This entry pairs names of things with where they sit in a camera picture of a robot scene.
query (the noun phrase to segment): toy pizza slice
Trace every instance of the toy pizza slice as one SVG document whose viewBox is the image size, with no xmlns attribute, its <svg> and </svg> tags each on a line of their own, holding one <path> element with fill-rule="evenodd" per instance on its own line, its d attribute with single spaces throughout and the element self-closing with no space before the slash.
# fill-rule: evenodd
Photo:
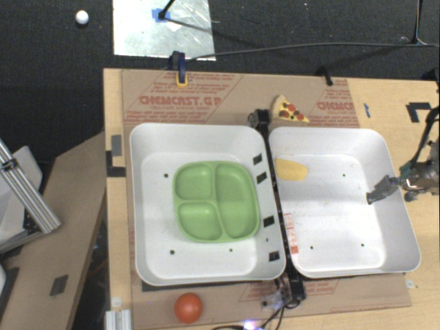
<svg viewBox="0 0 440 330">
<path fill-rule="evenodd" d="M 287 121 L 309 122 L 309 119 L 282 95 L 275 98 L 272 106 L 272 118 L 280 118 L 281 120 Z"/>
</svg>

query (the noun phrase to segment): cable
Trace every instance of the cable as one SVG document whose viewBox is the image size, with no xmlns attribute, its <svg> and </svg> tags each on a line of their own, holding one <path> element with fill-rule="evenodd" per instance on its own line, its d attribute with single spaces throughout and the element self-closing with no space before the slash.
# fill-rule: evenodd
<svg viewBox="0 0 440 330">
<path fill-rule="evenodd" d="M 262 47 L 259 49 L 245 49 L 245 50 L 236 50 L 232 52 L 217 52 L 214 54 L 206 54 L 196 56 L 194 58 L 188 59 L 186 62 L 196 61 L 200 58 L 212 58 L 215 56 L 230 56 L 230 55 L 239 55 L 239 54 L 252 54 L 258 52 L 273 52 L 276 50 L 286 50 L 286 49 L 297 49 L 302 47 L 323 47 L 323 46 L 362 46 L 362 47 L 439 47 L 437 44 L 383 44 L 383 43 L 354 43 L 354 42 L 330 42 L 330 43 L 305 43 L 305 44 L 288 44 L 281 45 L 278 47 Z"/>
<path fill-rule="evenodd" d="M 281 312 L 281 309 L 284 309 L 284 307 L 281 307 L 279 310 L 277 310 L 275 313 L 272 314 L 272 316 L 267 319 L 263 324 L 260 325 L 260 328 L 265 328 L 267 324 L 269 324 L 275 317 Z"/>
<path fill-rule="evenodd" d="M 222 330 L 222 329 L 232 329 L 232 330 L 243 330 L 241 325 L 225 325 L 224 327 L 215 327 L 211 330 Z"/>
<path fill-rule="evenodd" d="M 283 321 L 284 309 L 285 309 L 285 307 L 281 308 L 280 319 L 278 320 L 278 324 L 276 325 L 275 330 L 280 329 L 281 322 Z"/>
<path fill-rule="evenodd" d="M 293 305 L 289 305 L 289 303 L 287 303 L 284 307 L 286 308 L 286 309 L 295 309 L 295 308 L 297 308 L 297 306 L 299 306 L 300 305 L 300 302 L 296 302 L 296 303 L 294 303 Z"/>
</svg>

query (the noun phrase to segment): white ball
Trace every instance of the white ball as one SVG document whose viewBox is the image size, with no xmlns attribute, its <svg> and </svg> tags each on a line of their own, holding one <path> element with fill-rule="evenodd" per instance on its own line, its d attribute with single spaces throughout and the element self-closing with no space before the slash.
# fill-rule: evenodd
<svg viewBox="0 0 440 330">
<path fill-rule="evenodd" d="M 89 22 L 89 14 L 84 10 L 80 10 L 76 13 L 76 22 L 81 25 L 85 25 Z"/>
</svg>

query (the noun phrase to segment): green divided plate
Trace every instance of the green divided plate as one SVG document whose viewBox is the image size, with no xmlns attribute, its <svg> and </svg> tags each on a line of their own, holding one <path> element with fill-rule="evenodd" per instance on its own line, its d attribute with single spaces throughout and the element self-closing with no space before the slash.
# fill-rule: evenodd
<svg viewBox="0 0 440 330">
<path fill-rule="evenodd" d="M 234 162 L 183 165 L 173 180 L 180 230 L 193 241 L 247 239 L 260 226 L 259 201 L 249 172 Z"/>
</svg>

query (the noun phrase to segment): wooden table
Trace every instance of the wooden table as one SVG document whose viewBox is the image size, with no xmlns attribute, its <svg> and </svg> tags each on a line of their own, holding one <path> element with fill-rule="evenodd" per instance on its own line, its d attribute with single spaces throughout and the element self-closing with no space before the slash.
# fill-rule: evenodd
<svg viewBox="0 0 440 330">
<path fill-rule="evenodd" d="M 104 71 L 107 151 L 111 151 L 112 136 L 124 135 L 120 74 L 119 69 Z M 270 83 L 271 77 L 267 76 L 267 82 Z M 431 107 L 437 106 L 436 83 L 359 78 L 347 81 L 360 127 L 373 129 L 385 138 L 395 171 L 399 172 L 399 167 L 417 149 L 428 113 L 418 111 L 420 122 L 411 122 L 406 105 L 429 102 Z M 438 126 L 435 126 L 431 138 L 435 140 L 437 136 Z M 419 160 L 426 160 L 428 154 L 429 150 L 424 149 Z M 113 157 L 112 165 L 125 166 L 123 150 Z M 119 311 L 131 308 L 127 187 L 123 178 L 107 178 L 107 204 L 111 309 Z M 409 290 L 412 307 L 286 318 L 281 329 L 440 329 L 439 197 L 421 195 L 417 201 L 407 203 L 407 209 L 421 250 L 421 265 L 406 275 L 414 283 L 414 288 Z M 213 327 L 193 326 L 191 329 Z"/>
</svg>

